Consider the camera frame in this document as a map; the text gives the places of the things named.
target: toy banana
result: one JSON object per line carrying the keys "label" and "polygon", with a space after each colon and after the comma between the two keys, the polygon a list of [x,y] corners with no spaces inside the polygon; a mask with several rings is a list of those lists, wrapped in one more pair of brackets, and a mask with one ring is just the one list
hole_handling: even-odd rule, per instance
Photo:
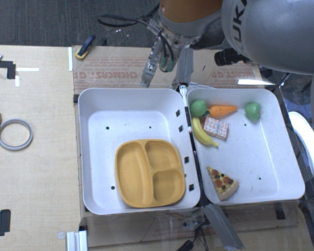
{"label": "toy banana", "polygon": [[195,138],[203,145],[212,145],[214,147],[219,146],[219,143],[215,142],[202,128],[200,119],[198,117],[192,118],[192,128]]}

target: roll of tape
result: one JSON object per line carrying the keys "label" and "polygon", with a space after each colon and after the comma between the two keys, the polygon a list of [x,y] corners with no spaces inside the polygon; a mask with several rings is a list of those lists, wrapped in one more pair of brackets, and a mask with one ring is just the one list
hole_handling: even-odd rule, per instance
{"label": "roll of tape", "polygon": [[[2,141],[2,139],[1,139],[1,133],[2,133],[3,129],[4,129],[6,126],[8,126],[9,124],[12,124],[12,123],[19,123],[19,124],[22,124],[22,125],[24,125],[24,126],[28,129],[28,131],[29,131],[29,139],[28,139],[24,144],[22,144],[22,145],[20,145],[20,146],[10,146],[10,145],[4,143],[4,142]],[[31,128],[30,124],[29,124],[27,121],[25,121],[25,120],[22,120],[22,119],[10,119],[10,120],[7,120],[7,121],[3,122],[3,123],[1,124],[1,126],[0,126],[0,145],[1,145],[3,148],[5,148],[5,149],[7,149],[7,150],[9,150],[9,151],[21,151],[21,150],[25,149],[26,147],[28,147],[28,146],[30,145],[30,143],[31,143],[31,141],[32,141],[32,138],[33,138],[33,131],[32,131],[32,128]]]}

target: small box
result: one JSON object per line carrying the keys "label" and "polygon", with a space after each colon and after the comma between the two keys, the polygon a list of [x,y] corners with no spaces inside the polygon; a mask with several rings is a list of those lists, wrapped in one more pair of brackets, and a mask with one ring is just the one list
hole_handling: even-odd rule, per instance
{"label": "small box", "polygon": [[206,116],[203,121],[203,130],[211,136],[225,140],[227,137],[228,124],[216,120],[211,116]]}

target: pizza slice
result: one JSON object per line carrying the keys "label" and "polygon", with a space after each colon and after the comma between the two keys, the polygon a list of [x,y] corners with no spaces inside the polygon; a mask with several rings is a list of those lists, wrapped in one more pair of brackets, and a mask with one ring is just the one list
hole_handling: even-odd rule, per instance
{"label": "pizza slice", "polygon": [[237,180],[209,166],[207,166],[207,171],[220,201],[227,200],[236,192],[239,187]]}

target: yellow divided plate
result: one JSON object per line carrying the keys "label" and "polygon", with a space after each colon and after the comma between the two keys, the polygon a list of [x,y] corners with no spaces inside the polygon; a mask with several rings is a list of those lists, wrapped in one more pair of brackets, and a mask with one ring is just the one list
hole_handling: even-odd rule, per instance
{"label": "yellow divided plate", "polygon": [[160,207],[179,201],[185,176],[179,153],[165,140],[135,140],[115,155],[116,181],[123,201],[136,208]]}

